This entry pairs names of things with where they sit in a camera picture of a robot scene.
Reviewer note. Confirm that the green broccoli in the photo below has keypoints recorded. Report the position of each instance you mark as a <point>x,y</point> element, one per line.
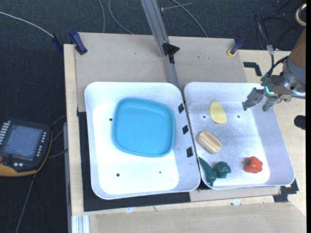
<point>222,170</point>

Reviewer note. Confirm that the dark green chili pepper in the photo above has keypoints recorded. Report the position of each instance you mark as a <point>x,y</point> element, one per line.
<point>207,171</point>

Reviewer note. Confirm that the orange bell pepper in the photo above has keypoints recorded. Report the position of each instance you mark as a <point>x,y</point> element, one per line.
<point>253,165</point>

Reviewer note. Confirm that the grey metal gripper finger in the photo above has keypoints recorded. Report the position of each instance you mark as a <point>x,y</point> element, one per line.
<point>268,104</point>
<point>252,98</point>

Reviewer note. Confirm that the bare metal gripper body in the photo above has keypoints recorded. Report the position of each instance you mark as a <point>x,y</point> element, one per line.
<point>279,87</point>

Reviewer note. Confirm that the white plastic tray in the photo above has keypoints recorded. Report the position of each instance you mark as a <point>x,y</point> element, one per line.
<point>245,137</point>
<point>136,178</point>

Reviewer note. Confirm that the tan bread bun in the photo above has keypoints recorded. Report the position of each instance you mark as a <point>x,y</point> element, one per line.
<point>209,142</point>

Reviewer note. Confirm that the brown cardboard board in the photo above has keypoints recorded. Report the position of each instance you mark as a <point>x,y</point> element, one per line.
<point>126,57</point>

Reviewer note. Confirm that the yellow oval chip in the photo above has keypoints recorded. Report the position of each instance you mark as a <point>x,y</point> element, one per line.
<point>218,113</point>

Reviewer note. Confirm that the blue plate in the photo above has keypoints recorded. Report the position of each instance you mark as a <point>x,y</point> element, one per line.
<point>143,127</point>

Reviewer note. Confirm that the black cylinder on white bracket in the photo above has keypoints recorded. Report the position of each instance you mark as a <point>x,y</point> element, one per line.
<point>300,122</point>

